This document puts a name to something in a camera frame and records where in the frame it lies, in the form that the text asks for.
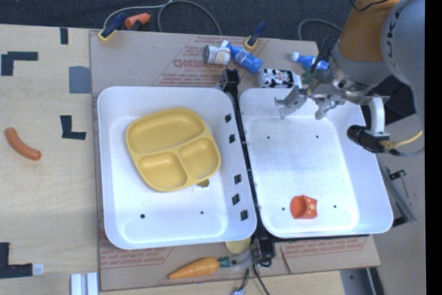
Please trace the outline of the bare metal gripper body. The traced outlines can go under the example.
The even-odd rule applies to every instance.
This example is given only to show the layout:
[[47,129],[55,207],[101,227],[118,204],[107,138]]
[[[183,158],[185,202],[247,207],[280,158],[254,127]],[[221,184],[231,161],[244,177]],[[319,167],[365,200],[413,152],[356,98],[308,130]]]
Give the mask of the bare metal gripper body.
[[306,85],[308,98],[317,105],[361,104],[372,89],[372,85],[355,82],[348,76],[335,78],[329,74],[313,74],[306,79]]

